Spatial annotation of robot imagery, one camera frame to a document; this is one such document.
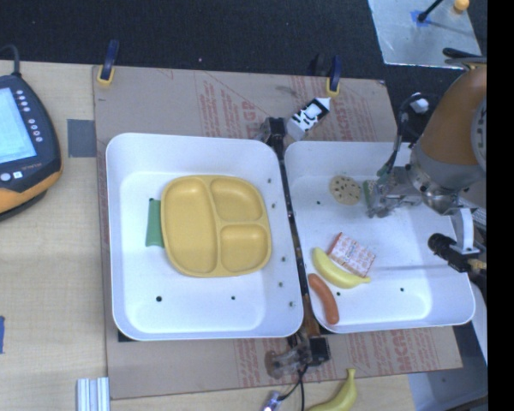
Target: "cookie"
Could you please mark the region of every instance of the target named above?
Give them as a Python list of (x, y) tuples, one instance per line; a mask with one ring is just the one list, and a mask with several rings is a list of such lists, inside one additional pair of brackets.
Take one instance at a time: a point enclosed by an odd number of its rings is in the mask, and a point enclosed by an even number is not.
[(353, 206), (360, 200), (362, 188), (349, 176), (334, 176), (329, 183), (329, 191), (341, 204)]

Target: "plastic banana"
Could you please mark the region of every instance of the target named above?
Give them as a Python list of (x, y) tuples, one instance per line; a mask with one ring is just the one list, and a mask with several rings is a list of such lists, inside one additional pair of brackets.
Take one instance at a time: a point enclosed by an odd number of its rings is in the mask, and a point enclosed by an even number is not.
[(314, 405), (308, 411), (348, 411), (356, 402), (358, 391), (356, 389), (356, 382), (354, 375), (356, 374), (355, 368), (347, 369), (348, 376), (344, 381), (341, 390), (328, 402), (319, 403)]
[(316, 247), (312, 252), (312, 260), (316, 271), (329, 283), (343, 289), (350, 289), (360, 283), (371, 282), (370, 277), (360, 277), (338, 267), (324, 250)]

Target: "clamp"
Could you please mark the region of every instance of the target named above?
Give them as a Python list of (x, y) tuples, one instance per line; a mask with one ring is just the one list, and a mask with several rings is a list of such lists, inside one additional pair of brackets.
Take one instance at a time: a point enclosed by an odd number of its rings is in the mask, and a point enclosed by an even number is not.
[(105, 55), (105, 63), (99, 66), (97, 73), (97, 82), (105, 86), (109, 86), (114, 78), (114, 63), (118, 56), (118, 49), (120, 43), (117, 39), (112, 39), (109, 42), (109, 47)]
[(324, 69), (324, 55), (319, 53), (308, 65), (307, 74), (309, 76), (327, 76), (326, 93), (330, 98), (339, 94), (341, 79), (341, 57), (335, 55), (329, 70)]

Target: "black floor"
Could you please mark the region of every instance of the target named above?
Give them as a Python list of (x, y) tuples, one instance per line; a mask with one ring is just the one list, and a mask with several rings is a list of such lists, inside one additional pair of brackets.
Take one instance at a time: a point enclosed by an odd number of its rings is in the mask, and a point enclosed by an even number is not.
[[(487, 0), (470, 1), (486, 56)], [(0, 48), (21, 60), (101, 63), (111, 39), (126, 66), (307, 74), (317, 54), (339, 55), (343, 77), (385, 81), (395, 112), (461, 74), (385, 65), (368, 0), (0, 0)]]

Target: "red sausage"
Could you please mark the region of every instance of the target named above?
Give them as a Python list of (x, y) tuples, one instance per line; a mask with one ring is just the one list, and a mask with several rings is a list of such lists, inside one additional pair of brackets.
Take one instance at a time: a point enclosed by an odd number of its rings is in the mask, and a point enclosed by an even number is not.
[(317, 274), (308, 274), (308, 284), (320, 298), (327, 322), (330, 325), (336, 325), (339, 322), (339, 310), (329, 286)]

